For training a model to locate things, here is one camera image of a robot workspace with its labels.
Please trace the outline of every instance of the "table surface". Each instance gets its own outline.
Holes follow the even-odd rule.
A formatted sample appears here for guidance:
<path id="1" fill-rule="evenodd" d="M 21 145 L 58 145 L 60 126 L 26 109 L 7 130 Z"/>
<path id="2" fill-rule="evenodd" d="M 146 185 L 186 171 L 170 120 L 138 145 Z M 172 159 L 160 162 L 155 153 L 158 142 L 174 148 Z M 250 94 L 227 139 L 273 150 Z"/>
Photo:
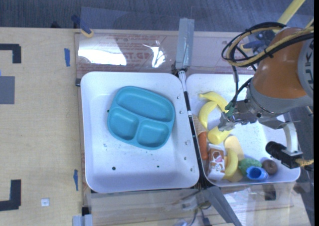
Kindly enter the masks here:
<path id="1" fill-rule="evenodd" d="M 79 87 L 75 86 L 76 33 L 76 29 L 0 27 L 0 43 L 17 43 L 22 48 L 21 64 L 12 63 L 11 51 L 0 50 L 1 76 L 15 77 L 14 104 L 0 105 L 0 201 L 9 199 L 10 181 L 21 179 L 21 206 L 1 211 L 0 225 L 72 225 L 72 217 L 81 214 L 84 195 Z M 70 50 L 70 66 L 64 49 Z M 282 192 L 288 198 L 286 206 L 263 201 L 258 209 L 236 210 L 236 193 L 226 195 L 237 217 L 247 225 L 310 225 L 302 198 L 292 188 Z M 43 198 L 49 198 L 49 206 L 41 206 Z M 123 205 L 112 202 L 113 209 Z M 213 208 L 206 213 L 214 225 L 231 225 Z M 173 223 L 170 219 L 163 225 Z"/>

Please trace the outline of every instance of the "white tray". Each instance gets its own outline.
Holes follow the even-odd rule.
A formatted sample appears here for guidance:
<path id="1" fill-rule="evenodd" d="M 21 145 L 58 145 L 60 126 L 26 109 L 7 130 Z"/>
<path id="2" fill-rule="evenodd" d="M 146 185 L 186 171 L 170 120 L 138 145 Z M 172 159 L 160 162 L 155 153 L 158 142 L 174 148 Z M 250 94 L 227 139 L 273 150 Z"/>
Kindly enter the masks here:
<path id="1" fill-rule="evenodd" d="M 250 77 L 251 75 L 240 75 L 239 87 Z M 230 74 L 192 74 L 187 78 L 186 85 L 190 108 L 192 113 L 196 116 L 198 116 L 201 107 L 208 101 L 204 98 L 199 98 L 198 95 L 200 93 L 214 91 L 224 97 L 227 101 L 230 101 L 235 94 L 235 83 L 233 81 L 233 76 Z M 239 94 L 238 100 L 245 99 L 245 96 L 246 89 L 242 90 Z M 210 113 L 208 129 L 212 129 L 218 125 L 220 115 L 221 112 L 217 109 Z M 273 130 L 258 122 L 247 125 L 237 124 L 231 134 L 238 138 L 245 156 L 257 160 L 263 160 L 265 158 L 270 159 L 270 155 L 265 150 L 266 144 L 269 141 L 275 141 L 285 146 L 287 145 L 283 129 Z M 269 176 L 263 183 L 293 182 L 298 179 L 300 176 L 300 168 L 289 169 L 282 165 L 280 161 L 274 158 L 272 159 L 277 162 L 278 172 L 275 175 Z M 242 181 L 236 183 L 231 183 L 228 180 L 211 183 L 220 187 L 225 187 L 260 184 L 261 182 L 248 179 L 245 180 L 245 178 L 243 178 Z"/>
<path id="2" fill-rule="evenodd" d="M 111 135 L 107 110 L 117 91 L 136 86 L 169 99 L 175 122 L 169 140 L 146 150 Z M 199 169 L 181 82 L 167 73 L 90 72 L 81 80 L 85 174 L 98 193 L 179 189 L 194 186 Z"/>

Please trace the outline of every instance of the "blue plate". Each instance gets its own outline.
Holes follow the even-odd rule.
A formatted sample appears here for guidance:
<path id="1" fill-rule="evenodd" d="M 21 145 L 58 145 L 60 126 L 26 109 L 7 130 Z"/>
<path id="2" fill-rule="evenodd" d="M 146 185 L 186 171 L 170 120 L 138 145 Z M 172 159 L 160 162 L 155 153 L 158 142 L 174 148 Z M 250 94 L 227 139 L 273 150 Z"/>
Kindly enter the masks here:
<path id="1" fill-rule="evenodd" d="M 115 95 L 107 123 L 110 133 L 118 140 L 155 150 L 169 139 L 174 120 L 175 109 L 167 98 L 126 86 Z"/>

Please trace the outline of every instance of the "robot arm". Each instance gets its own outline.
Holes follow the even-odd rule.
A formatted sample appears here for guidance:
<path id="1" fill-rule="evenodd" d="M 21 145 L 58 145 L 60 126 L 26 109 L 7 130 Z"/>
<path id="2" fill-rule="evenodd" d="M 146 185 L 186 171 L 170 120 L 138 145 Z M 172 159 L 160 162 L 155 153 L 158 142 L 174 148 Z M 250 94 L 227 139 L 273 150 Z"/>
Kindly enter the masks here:
<path id="1" fill-rule="evenodd" d="M 283 28 L 268 48 L 300 31 L 301 28 Z M 245 65 L 231 60 L 229 63 L 233 68 L 236 64 Z M 242 101 L 234 99 L 228 104 L 228 112 L 222 113 L 218 128 L 220 131 L 231 130 L 238 123 L 245 125 L 256 121 L 273 129 L 283 128 L 287 147 L 269 142 L 266 151 L 285 166 L 298 167 L 296 159 L 301 158 L 302 153 L 298 151 L 294 124 L 277 117 L 293 108 L 314 104 L 313 36 L 285 46 L 258 63 L 254 76 L 243 85 L 247 88 L 246 98 Z"/>

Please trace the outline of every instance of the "orange toy sausage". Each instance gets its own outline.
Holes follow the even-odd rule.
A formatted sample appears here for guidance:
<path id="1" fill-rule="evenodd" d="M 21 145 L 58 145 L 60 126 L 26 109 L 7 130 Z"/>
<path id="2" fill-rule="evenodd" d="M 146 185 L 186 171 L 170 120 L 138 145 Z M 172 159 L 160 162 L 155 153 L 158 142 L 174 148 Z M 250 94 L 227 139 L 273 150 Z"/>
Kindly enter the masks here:
<path id="1" fill-rule="evenodd" d="M 199 144 L 200 156 L 202 160 L 208 159 L 206 139 L 207 139 L 207 132 L 201 132 L 198 135 L 198 144 Z"/>

